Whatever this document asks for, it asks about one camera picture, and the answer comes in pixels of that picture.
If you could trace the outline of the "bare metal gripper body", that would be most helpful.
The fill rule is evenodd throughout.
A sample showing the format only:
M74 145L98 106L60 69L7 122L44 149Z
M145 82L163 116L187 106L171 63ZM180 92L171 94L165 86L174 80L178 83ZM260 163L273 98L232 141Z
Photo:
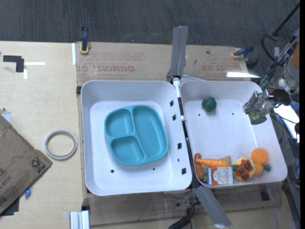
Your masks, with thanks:
M299 75L274 75L269 82L276 89L284 90L293 102L300 103L299 79Z

